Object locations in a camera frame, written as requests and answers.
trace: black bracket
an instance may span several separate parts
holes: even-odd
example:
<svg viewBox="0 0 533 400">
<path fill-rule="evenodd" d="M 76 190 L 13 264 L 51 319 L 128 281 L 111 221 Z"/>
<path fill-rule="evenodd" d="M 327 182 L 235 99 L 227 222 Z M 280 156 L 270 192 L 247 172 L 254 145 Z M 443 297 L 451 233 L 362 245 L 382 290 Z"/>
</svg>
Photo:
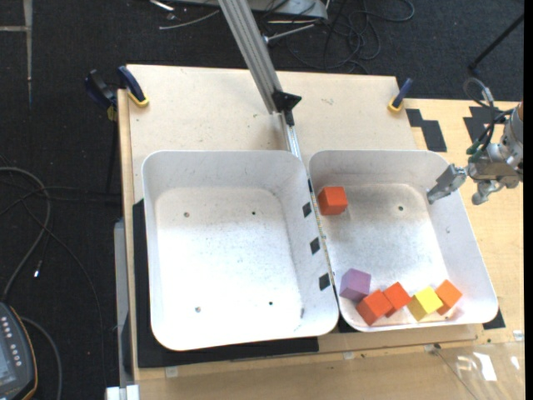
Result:
<svg viewBox="0 0 533 400">
<path fill-rule="evenodd" d="M 292 95 L 290 93 L 275 90 L 272 94 L 276 110 L 283 113 L 285 122 L 289 126 L 294 126 L 294 117 L 292 116 L 292 109 L 301 101 L 301 97 Z"/>
</svg>

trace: orange block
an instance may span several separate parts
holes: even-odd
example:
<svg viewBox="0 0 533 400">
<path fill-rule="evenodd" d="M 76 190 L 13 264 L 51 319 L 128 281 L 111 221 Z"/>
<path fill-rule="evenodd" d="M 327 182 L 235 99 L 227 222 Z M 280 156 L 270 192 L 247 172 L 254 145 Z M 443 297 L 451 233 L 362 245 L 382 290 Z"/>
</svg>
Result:
<svg viewBox="0 0 533 400">
<path fill-rule="evenodd" d="M 318 194 L 318 206 L 322 215 L 339 215 L 348 207 L 343 187 L 324 187 Z"/>
<path fill-rule="evenodd" d="M 450 280 L 445 280 L 435 289 L 436 295 L 441 299 L 443 305 L 436 311 L 440 314 L 446 314 L 450 309 L 456 305 L 457 301 L 463 296 L 461 291 L 454 286 Z"/>
<path fill-rule="evenodd" d="M 409 293 L 406 292 L 400 282 L 390 285 L 390 287 L 383 291 L 383 294 L 392 304 L 392 310 L 386 314 L 387 317 L 390 317 L 392 314 L 394 314 L 400 308 L 403 308 L 411 301 L 411 296 L 409 296 Z"/>
<path fill-rule="evenodd" d="M 380 289 L 364 297 L 357 305 L 356 310 L 361 314 L 368 326 L 392 310 L 391 302 Z"/>
</svg>

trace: cube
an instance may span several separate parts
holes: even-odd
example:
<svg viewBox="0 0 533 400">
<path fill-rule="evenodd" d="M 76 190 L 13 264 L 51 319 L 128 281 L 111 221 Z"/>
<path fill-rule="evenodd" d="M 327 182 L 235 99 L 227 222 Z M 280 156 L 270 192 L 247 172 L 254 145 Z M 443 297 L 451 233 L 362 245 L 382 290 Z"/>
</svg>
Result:
<svg viewBox="0 0 533 400">
<path fill-rule="evenodd" d="M 368 272 L 350 268 L 342 276 L 339 295 L 352 301 L 361 301 L 370 292 L 370 281 Z"/>
<path fill-rule="evenodd" d="M 348 207 L 343 187 L 324 187 L 318 194 L 318 207 L 322 215 L 339 215 Z"/>
<path fill-rule="evenodd" d="M 444 305 L 439 299 L 433 287 L 428 286 L 413 295 L 412 300 L 407 304 L 413 317 L 420 321 L 427 314 L 431 314 Z"/>
<path fill-rule="evenodd" d="M 435 293 L 444 304 L 436 311 L 440 314 L 446 314 L 451 308 L 456 305 L 457 301 L 463 296 L 461 291 L 454 286 L 450 280 L 445 280 L 442 284 L 435 289 Z"/>
<path fill-rule="evenodd" d="M 403 288 L 400 282 L 390 285 L 383 291 L 383 294 L 392 304 L 392 310 L 386 314 L 387 317 L 390 317 L 392 314 L 394 314 L 400 308 L 403 308 L 411 301 L 411 296 Z"/>
<path fill-rule="evenodd" d="M 383 317 L 390 310 L 392 304 L 380 289 L 375 290 L 370 295 L 364 297 L 357 305 L 356 310 L 361 314 L 368 326 L 371 326 L 380 317 Z"/>
</svg>

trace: dark carpet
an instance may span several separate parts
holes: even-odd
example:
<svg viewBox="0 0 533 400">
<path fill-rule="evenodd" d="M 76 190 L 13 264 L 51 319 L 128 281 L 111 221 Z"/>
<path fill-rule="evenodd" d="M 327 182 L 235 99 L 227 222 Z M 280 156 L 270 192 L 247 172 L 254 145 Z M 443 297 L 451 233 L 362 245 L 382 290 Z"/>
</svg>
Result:
<svg viewBox="0 0 533 400">
<path fill-rule="evenodd" d="M 412 78 L 410 97 L 467 99 L 462 85 L 470 75 L 468 64 L 523 13 L 523 2 L 335 0 L 329 20 L 334 33 L 317 25 L 276 42 L 271 56 L 278 70 L 388 75 L 399 83 Z M 124 63 L 246 66 L 220 13 L 187 27 L 159 30 L 215 10 L 170 4 L 177 19 L 167 19 L 167 12 L 144 0 L 33 0 L 31 106 L 26 36 L 0 32 L 0 165 L 29 171 L 50 187 L 72 188 L 50 190 L 56 237 L 43 237 L 8 297 L 20 314 L 41 323 L 56 340 L 65 399 L 101 399 L 105 385 L 118 385 L 113 226 L 121 216 L 115 195 L 120 172 L 115 162 L 111 194 L 100 194 L 106 188 L 112 122 L 87 97 L 83 79 L 97 69 L 109 83 L 117 82 L 115 70 Z M 21 0 L 0 0 L 0 10 L 0 24 L 23 23 Z M 291 17 L 256 15 L 268 35 L 296 26 L 268 22 Z M 524 24 L 478 68 L 496 100 L 520 100 Z M 23 175 L 0 173 L 2 290 L 41 229 L 20 203 L 2 211 L 35 187 Z M 27 206 L 44 218 L 41 197 L 29 198 Z M 41 259 L 41 276 L 35 279 Z M 52 350 L 38 332 L 28 330 L 40 372 L 36 398 L 55 398 Z"/>
</svg>

